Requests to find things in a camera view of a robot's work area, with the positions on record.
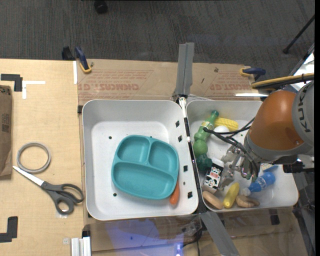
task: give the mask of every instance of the blue clamp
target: blue clamp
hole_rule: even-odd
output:
[[[91,72],[91,67],[88,65],[86,56],[82,49],[77,46],[75,49],[75,55],[76,57],[80,60],[80,67],[84,73],[90,73]]]
[[[241,68],[240,74],[244,77],[248,77],[249,75],[256,75],[254,77],[257,80],[260,76],[264,76],[266,74],[266,70],[259,67],[250,67],[250,68]]]

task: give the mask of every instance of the teal plate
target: teal plate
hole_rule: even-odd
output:
[[[173,193],[178,172],[178,153],[170,144],[148,136],[130,135],[116,149],[111,177],[123,192],[161,200]]]

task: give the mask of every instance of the yellow cable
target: yellow cable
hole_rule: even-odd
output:
[[[261,82],[253,82],[251,84],[251,86],[252,87],[257,87],[257,86],[262,86],[262,85],[269,84],[269,83],[279,83],[279,82],[285,82],[285,81],[290,81],[290,80],[299,79],[299,78],[306,78],[306,80],[307,80],[308,77],[314,76],[314,75],[315,75],[315,73],[284,76],[284,77],[264,80],[264,81],[261,81]]]

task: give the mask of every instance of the metal ring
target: metal ring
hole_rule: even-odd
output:
[[[21,154],[24,150],[26,150],[27,148],[30,148],[30,147],[39,147],[39,148],[42,148],[45,152],[46,152],[46,155],[48,156],[48,159],[46,161],[46,163],[44,164],[44,166],[42,166],[41,168],[39,169],[28,169],[26,167],[24,167],[22,165],[22,163],[20,162],[20,157],[21,157]],[[37,173],[41,173],[43,172],[45,169],[48,168],[49,164],[51,162],[51,154],[50,154],[50,151],[49,151],[49,148],[47,146],[45,146],[44,144],[42,143],[39,143],[39,142],[29,142],[25,145],[23,145],[19,150],[18,150],[18,153],[16,155],[16,164],[18,165],[18,167],[24,171],[26,171],[27,173],[32,173],[32,174],[37,174]]]

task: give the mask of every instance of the blue bottle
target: blue bottle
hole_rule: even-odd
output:
[[[243,188],[241,192],[244,196],[248,197],[252,192],[260,192],[267,186],[275,183],[275,181],[275,175],[272,172],[267,171],[262,176],[259,176],[255,182],[252,182],[249,187]]]

